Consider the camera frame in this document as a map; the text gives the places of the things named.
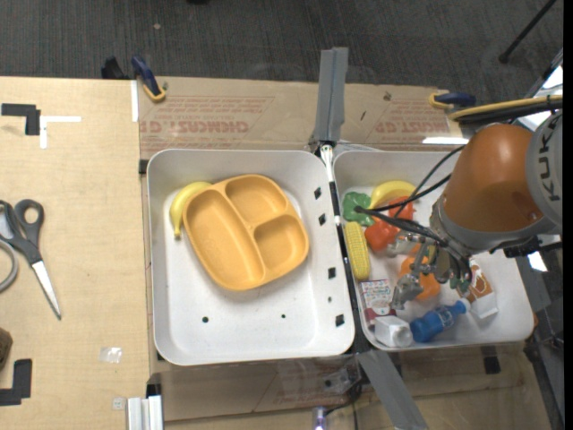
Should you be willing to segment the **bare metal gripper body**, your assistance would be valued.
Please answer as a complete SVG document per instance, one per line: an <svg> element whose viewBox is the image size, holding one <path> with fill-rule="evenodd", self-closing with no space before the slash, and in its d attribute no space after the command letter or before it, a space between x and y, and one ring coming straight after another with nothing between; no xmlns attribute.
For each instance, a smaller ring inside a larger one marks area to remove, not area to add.
<svg viewBox="0 0 573 430"><path fill-rule="evenodd" d="M427 236L420 236L416 241L420 246L415 252L414 263L410 265L412 275L432 274L440 284L448 283L450 286L471 280L471 268L466 256Z"/></svg>

